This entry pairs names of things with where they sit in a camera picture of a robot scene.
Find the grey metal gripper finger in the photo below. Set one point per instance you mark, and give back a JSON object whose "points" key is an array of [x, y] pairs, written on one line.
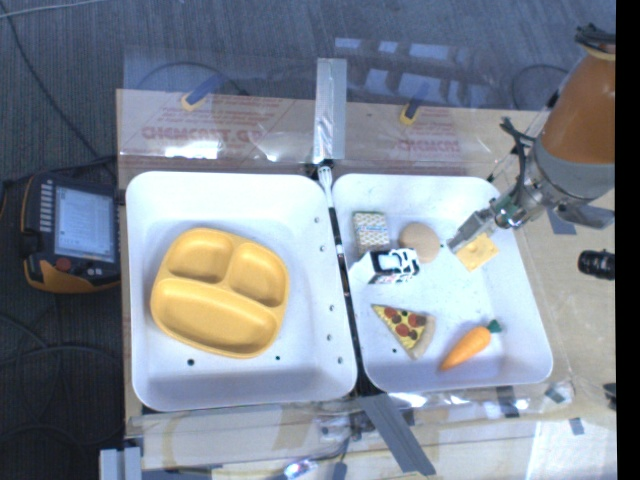
{"points": [[469, 238], [462, 232]]}

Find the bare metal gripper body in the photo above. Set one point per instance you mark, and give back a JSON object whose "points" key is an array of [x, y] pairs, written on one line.
{"points": [[515, 210]]}

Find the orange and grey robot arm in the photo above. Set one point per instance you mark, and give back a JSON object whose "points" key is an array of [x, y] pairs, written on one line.
{"points": [[580, 118]]}

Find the yellow cheese slice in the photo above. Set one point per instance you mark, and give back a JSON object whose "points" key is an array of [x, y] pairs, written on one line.
{"points": [[479, 254]]}

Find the tan round biscuit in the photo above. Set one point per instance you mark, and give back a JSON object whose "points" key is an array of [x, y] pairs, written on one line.
{"points": [[422, 240]]}

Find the white plastic tray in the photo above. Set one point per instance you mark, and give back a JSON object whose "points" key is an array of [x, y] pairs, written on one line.
{"points": [[240, 193], [465, 298]]}

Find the black and white carton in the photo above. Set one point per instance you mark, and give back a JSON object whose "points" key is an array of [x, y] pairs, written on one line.
{"points": [[395, 265]]}

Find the green and white packet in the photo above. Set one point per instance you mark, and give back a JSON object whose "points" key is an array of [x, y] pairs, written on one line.
{"points": [[370, 232]]}

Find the pizza slice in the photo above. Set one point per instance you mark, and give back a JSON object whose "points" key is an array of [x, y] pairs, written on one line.
{"points": [[407, 325]]}

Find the orange carrot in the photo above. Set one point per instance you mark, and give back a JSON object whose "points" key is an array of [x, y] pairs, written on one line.
{"points": [[467, 348]]}

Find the brown cardboard board red print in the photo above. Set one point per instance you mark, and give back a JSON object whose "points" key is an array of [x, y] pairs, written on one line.
{"points": [[380, 133]]}

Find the yellow divided plate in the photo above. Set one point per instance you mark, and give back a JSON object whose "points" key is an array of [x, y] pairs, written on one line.
{"points": [[215, 293]]}

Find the black cylinder on white bracket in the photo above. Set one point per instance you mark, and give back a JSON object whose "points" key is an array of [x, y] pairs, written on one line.
{"points": [[597, 265]]}

